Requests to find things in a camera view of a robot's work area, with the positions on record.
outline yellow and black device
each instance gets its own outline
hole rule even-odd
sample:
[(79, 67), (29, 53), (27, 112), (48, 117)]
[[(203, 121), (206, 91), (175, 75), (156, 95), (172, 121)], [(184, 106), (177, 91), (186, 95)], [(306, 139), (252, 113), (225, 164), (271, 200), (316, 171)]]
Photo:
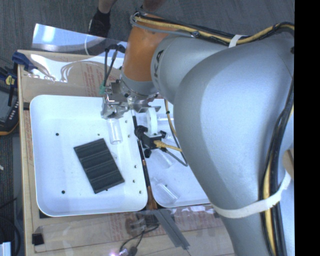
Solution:
[(10, 90), (0, 86), (0, 136), (10, 134), (19, 123), (19, 101), (15, 91), (8, 106)]

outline shoe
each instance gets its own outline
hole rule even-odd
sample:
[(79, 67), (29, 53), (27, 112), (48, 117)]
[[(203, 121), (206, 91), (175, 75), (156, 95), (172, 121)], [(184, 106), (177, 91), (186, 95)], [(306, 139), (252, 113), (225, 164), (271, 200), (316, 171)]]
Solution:
[(110, 23), (106, 26), (97, 19), (90, 20), (88, 34), (96, 37), (107, 38), (110, 30)]

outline white strap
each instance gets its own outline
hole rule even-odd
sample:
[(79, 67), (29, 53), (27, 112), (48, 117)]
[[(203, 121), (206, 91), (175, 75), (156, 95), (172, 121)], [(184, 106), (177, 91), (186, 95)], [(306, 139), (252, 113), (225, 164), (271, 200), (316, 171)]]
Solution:
[(229, 43), (229, 48), (236, 46), (238, 40), (243, 37), (243, 34), (236, 34)]
[(226, 210), (226, 209), (221, 209), (221, 208), (215, 206), (214, 204), (212, 205), (213, 209), (220, 216), (230, 218), (230, 219), (244, 218), (244, 217), (248, 217), (252, 214), (264, 212), (264, 211), (272, 208), (273, 206), (275, 206), (278, 202), (280, 202), (282, 191), (286, 190), (288, 188), (290, 181), (291, 181), (291, 176), (286, 171), (285, 176), (282, 180), (282, 183), (281, 183), (278, 191), (275, 194), (273, 194), (272, 196), (270, 196), (264, 200), (260, 200), (260, 201), (254, 202), (252, 204), (249, 204), (249, 205), (247, 205), (243, 208), (240, 208), (240, 209)]

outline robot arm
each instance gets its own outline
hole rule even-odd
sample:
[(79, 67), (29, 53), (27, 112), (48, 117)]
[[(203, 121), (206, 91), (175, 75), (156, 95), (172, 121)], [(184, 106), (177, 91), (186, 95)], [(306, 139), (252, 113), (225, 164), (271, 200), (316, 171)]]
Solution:
[[(286, 176), (279, 156), (294, 141), (293, 40), (228, 47), (192, 32), (150, 29), (135, 26), (130, 34), (119, 110), (144, 112), (158, 93), (171, 102), (183, 153), (217, 208), (238, 210), (277, 192)], [(236, 255), (295, 255), (293, 180), (275, 204), (246, 217), (221, 215)]]

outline black sock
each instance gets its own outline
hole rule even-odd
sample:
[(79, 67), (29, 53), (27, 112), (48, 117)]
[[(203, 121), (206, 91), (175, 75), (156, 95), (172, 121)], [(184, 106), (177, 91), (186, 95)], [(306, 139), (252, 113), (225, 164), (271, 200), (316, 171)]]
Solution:
[(102, 22), (106, 27), (108, 27), (110, 26), (110, 12), (111, 11), (109, 11), (108, 13), (103, 13), (97, 8), (93, 19)]

